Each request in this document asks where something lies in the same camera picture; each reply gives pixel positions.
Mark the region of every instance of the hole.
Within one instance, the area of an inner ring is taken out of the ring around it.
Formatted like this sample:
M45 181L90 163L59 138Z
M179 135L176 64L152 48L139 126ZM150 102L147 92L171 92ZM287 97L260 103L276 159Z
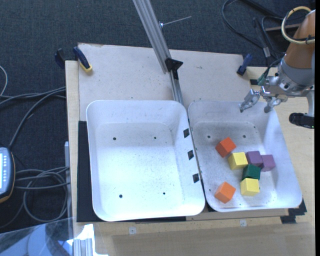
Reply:
M186 137L188 137L189 135L190 135L189 129L185 129L185 130L183 131L183 136L186 138Z
M198 182L199 181L199 174L196 173L196 174L192 175L192 178L193 178L193 183Z
M193 152L193 150L190 150L189 152L188 152L188 158L189 158L189 160L191 159L191 158L193 158L194 157L194 152Z

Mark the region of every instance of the electronic device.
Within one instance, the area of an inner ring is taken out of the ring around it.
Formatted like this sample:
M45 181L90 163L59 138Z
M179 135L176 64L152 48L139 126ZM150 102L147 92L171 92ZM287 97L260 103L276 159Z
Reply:
M15 164L11 152L0 147L0 203L6 201L14 190Z

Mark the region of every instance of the black clamp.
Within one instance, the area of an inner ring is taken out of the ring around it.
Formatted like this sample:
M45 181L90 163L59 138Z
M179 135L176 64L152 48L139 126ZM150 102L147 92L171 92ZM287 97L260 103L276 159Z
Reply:
M180 68L183 64L182 61L179 61L179 60L175 60L175 59L172 59L172 58L167 58L165 61L165 65L166 65L166 68L168 69L169 72L172 71L173 73L173 78L175 80L179 80L179 77L178 77L178 68Z
M75 59L79 60L79 64L85 72L89 72L92 70L91 64L88 62L86 56L77 46L73 48L73 53L75 54ZM56 51L54 59L55 62L59 65L59 67L64 70L66 58L62 48Z

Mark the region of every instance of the black bracket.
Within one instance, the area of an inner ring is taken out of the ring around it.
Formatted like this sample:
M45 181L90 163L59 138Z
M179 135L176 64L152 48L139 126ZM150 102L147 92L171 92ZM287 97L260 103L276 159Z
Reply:
M302 199L302 202L298 208L289 208L288 209L289 215L281 216L280 219L282 224L293 224L293 223L296 223L296 216L305 215L306 212L307 212L307 207L305 205L305 201Z
M169 72L172 71L173 73L173 78L175 80L179 80L179 77L178 77L178 68L180 68L183 64L182 61L179 61L179 60L175 60L175 59L172 59L172 58L167 58L165 61L165 65L166 65L166 68L168 69Z

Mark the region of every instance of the white tray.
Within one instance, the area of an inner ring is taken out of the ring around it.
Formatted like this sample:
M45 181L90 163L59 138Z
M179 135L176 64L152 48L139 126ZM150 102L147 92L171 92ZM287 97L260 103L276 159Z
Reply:
M92 203L99 218L193 216L203 210L187 111L180 103L97 100L87 107L86 120Z
M297 207L302 201L300 186L288 153L276 111L264 113L266 103L258 102L240 113L237 101L195 101L188 108L191 133L196 149L204 193L208 204L218 212ZM260 193L242 196L242 169L231 170L227 156L222 158L216 145L230 137L232 152L260 151L272 154L276 167L260 175ZM236 188L227 203L214 197L224 181Z

